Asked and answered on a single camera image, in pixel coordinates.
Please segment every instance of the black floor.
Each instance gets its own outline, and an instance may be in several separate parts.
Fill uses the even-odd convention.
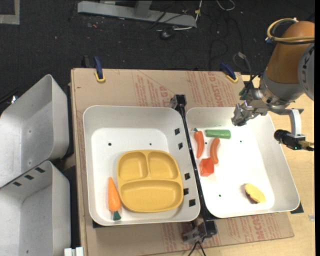
[[[0,15],[14,14],[14,0],[0,1]],[[274,46],[268,26],[282,18],[315,22],[315,0],[203,1],[197,28],[162,40],[150,22],[77,13],[79,0],[20,0],[20,25],[0,23],[0,113],[12,92],[21,96],[44,75],[62,87],[84,55],[108,69],[219,71],[220,63],[248,73],[264,70]],[[151,10],[194,15],[200,1],[153,1]]]

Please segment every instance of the white tray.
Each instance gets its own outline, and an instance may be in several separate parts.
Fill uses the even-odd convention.
[[[188,222],[198,217],[197,184],[183,120],[177,111],[168,107],[91,106],[83,114],[83,125],[89,211],[96,223],[113,226]],[[133,150],[170,153],[177,161],[188,194],[179,207],[163,212],[137,213],[122,207],[121,220],[113,221],[107,205],[108,177],[117,185],[118,159]]]
[[[203,131],[207,142],[196,159],[208,158],[213,138],[205,129],[228,129],[230,139],[220,139],[219,163],[214,174],[200,176],[205,205],[218,218],[286,212],[296,209],[300,198],[281,145],[274,139],[275,128],[270,116],[258,116],[244,126],[234,126],[234,107],[192,108],[186,113],[193,152],[197,152],[194,128]],[[265,195],[265,203],[252,203],[244,184],[257,186]]]
[[[67,96],[44,76],[0,117],[0,188],[41,164],[62,158],[69,146]]]
[[[62,256],[71,244],[70,185],[50,162],[0,189],[0,255]]]

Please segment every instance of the cardboard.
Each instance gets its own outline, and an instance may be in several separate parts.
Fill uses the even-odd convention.
[[[186,96],[186,111],[234,107],[244,87],[241,75],[237,73],[238,82],[232,83],[223,72],[104,69],[106,81],[98,83],[94,72],[91,68],[71,71],[80,236],[85,255],[142,256],[190,250],[193,243],[182,240],[182,234],[192,230],[190,223],[94,227],[88,208],[83,113],[94,105],[167,107],[175,94]],[[286,212],[217,219],[215,224],[218,233],[204,240],[204,248],[294,236]]]

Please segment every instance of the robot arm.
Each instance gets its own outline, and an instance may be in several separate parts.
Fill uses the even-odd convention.
[[[282,37],[272,35],[283,22],[293,23]],[[243,104],[237,104],[235,126],[243,126],[248,120],[272,111],[278,115],[289,115],[291,132],[277,130],[274,138],[293,150],[313,151],[314,144],[306,141],[301,133],[300,113],[303,109],[287,109],[303,93],[314,101],[315,24],[310,21],[281,19],[267,30],[270,40],[277,42],[266,69],[260,77],[259,88],[252,81],[240,92]]]

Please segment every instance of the metal base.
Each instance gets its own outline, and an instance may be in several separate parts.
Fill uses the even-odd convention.
[[[91,1],[81,1],[78,3],[78,13],[111,16],[145,22],[155,22],[159,19],[163,12],[149,10],[151,2],[152,1],[136,1],[135,7],[126,7],[101,2],[97,3]],[[197,27],[196,19],[191,15],[178,16],[178,14],[176,13],[169,12],[165,13],[165,15],[160,20],[158,20],[158,22],[185,27]]]

